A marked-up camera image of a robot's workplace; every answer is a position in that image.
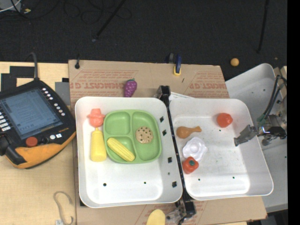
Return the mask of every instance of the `metal hook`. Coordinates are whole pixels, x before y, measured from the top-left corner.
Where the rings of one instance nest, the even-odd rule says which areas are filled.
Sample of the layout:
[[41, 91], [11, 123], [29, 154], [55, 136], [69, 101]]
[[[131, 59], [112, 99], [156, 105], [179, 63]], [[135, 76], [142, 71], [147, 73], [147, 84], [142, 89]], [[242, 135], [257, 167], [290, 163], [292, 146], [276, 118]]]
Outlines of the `metal hook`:
[[56, 202], [56, 204], [57, 204], [57, 206], [58, 206], [58, 210], [59, 210], [59, 212], [60, 212], [60, 218], [61, 218], [63, 224], [64, 224], [64, 225], [72, 225], [72, 224], [73, 224], [73, 220], [74, 220], [74, 218], [73, 218], [72, 216], [71, 216], [71, 223], [67, 223], [67, 222], [65, 221], [64, 217], [63, 217], [61, 204], [60, 204], [60, 202], [59, 202], [59, 201], [57, 200], [57, 198], [56, 198], [56, 195], [57, 195], [58, 193], [62, 193], [62, 194], [64, 194], [64, 195], [66, 195], [67, 198], [69, 199], [70, 204], [72, 204], [72, 199], [71, 199], [71, 197], [70, 197], [67, 193], [62, 192], [62, 191], [57, 191], [57, 192], [55, 192], [54, 195], [53, 195], [53, 198], [54, 198], [54, 200], [55, 200], [55, 202]]

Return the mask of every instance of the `white cable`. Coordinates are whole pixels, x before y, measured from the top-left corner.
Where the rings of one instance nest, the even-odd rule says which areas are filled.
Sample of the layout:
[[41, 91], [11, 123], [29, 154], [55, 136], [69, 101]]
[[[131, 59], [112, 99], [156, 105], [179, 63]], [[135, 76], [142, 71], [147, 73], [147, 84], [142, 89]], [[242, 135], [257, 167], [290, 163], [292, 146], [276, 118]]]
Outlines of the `white cable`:
[[[22, 1], [22, 0], [18, 0], [18, 1], [15, 3], [15, 6], [18, 5], [21, 1]], [[7, 10], [9, 10], [9, 9], [11, 9], [11, 8], [14, 8], [14, 6], [8, 7], [8, 8], [3, 9], [3, 10], [0, 10], [0, 12], [7, 11]]]

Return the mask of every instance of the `cardboard sheet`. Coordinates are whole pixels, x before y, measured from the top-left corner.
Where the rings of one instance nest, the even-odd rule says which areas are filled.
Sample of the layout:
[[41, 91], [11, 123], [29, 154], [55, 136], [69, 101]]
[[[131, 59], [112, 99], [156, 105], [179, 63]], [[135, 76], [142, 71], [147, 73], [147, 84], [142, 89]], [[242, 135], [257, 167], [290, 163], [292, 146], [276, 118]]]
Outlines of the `cardboard sheet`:
[[160, 85], [172, 92], [194, 98], [228, 98], [220, 66], [181, 65], [181, 75], [173, 74], [174, 64], [81, 60], [69, 61], [71, 110], [84, 96], [123, 97], [123, 86], [134, 78], [133, 97], [150, 98]]
[[[220, 66], [181, 65], [181, 75], [173, 74], [173, 64], [153, 64], [117, 61], [69, 61], [71, 111], [76, 101], [84, 96], [122, 97], [123, 86], [134, 78], [138, 88], [134, 97], [152, 97], [160, 85], [170, 86], [176, 92], [194, 98], [229, 98]], [[173, 211], [171, 204], [148, 204], [92, 209], [80, 205], [78, 192], [77, 149], [74, 146], [76, 213], [79, 225], [145, 225], [154, 209], [164, 213]], [[262, 198], [228, 198], [195, 201], [197, 214], [185, 225], [223, 224], [266, 218]]]

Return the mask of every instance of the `yellow ball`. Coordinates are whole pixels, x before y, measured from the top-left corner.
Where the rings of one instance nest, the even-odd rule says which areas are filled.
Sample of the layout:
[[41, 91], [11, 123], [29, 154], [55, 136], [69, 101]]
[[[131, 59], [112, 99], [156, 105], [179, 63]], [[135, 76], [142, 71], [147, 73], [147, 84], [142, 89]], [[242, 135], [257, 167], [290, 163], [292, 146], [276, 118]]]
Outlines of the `yellow ball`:
[[231, 59], [230, 64], [231, 64], [231, 66], [236, 67], [237, 65], [240, 64], [240, 61], [237, 58], [233, 58], [233, 59]]

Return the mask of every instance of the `purple grapes toy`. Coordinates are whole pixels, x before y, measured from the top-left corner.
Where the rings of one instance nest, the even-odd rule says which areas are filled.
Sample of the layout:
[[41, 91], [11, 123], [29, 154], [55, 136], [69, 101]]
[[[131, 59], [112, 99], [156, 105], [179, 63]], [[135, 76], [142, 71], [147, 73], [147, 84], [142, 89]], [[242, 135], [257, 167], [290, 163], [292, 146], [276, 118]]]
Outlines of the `purple grapes toy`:
[[124, 87], [124, 97], [131, 98], [137, 88], [137, 82], [135, 79], [127, 80], [125, 87]]

